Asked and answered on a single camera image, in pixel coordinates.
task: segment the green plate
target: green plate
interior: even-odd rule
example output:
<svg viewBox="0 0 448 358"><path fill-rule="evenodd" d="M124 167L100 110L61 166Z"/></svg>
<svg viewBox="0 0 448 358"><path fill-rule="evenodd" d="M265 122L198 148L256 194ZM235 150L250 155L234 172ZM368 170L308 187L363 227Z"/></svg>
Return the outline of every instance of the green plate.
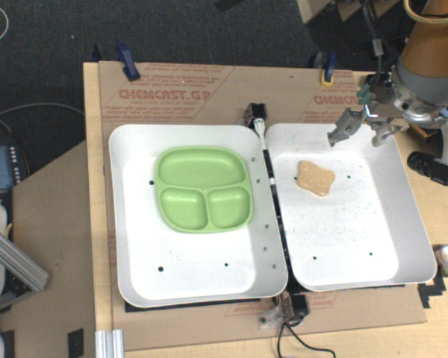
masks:
<svg viewBox="0 0 448 358"><path fill-rule="evenodd" d="M155 183L161 215L175 230L236 230L252 217L249 172L227 148L171 148L158 158Z"/></svg>

